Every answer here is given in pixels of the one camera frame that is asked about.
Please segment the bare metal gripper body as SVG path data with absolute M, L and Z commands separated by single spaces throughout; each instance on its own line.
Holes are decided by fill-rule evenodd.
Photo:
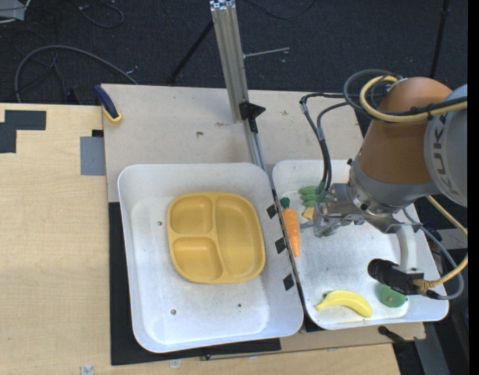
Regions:
M 362 225 L 366 220 L 378 217 L 377 201 L 358 184 L 335 183 L 326 194 L 322 213 L 330 217 L 345 218 L 345 226 Z

